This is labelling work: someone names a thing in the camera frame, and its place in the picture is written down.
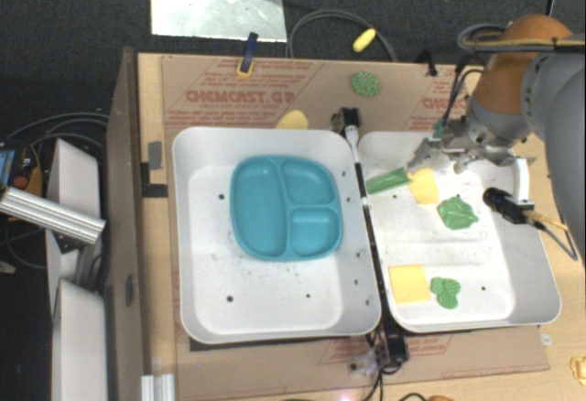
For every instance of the blue divided plate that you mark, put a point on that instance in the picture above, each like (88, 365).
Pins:
(261, 207)

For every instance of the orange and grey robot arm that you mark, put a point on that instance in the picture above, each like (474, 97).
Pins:
(549, 88)

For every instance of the pale yellow toy piece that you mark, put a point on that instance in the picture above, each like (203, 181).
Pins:
(293, 120)

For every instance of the white plastic tray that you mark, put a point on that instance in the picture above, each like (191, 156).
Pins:
(499, 280)
(256, 289)

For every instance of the yellow toy wedge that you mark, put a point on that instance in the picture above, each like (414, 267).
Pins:
(425, 188)

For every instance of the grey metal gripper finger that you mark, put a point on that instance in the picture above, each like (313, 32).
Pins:
(461, 161)
(423, 156)

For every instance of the small green toy leaf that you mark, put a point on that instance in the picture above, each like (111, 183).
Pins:
(446, 292)

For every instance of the green dotted round biscuit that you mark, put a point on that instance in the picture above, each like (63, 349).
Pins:
(365, 83)

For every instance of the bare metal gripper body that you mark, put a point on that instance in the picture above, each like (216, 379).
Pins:
(471, 140)

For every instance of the thin black and white rod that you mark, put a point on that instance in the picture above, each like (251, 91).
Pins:
(366, 202)

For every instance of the black cylinder on white bracket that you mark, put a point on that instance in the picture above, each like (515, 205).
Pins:
(503, 202)

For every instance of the yellow square toy slice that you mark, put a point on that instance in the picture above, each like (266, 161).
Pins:
(409, 284)

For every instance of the green toy stick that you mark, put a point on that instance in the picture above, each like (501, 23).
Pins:
(387, 180)

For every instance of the brown cardboard board red print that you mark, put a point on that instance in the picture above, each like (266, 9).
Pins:
(256, 92)

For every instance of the large green toy leaf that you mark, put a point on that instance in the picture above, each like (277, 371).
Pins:
(457, 213)

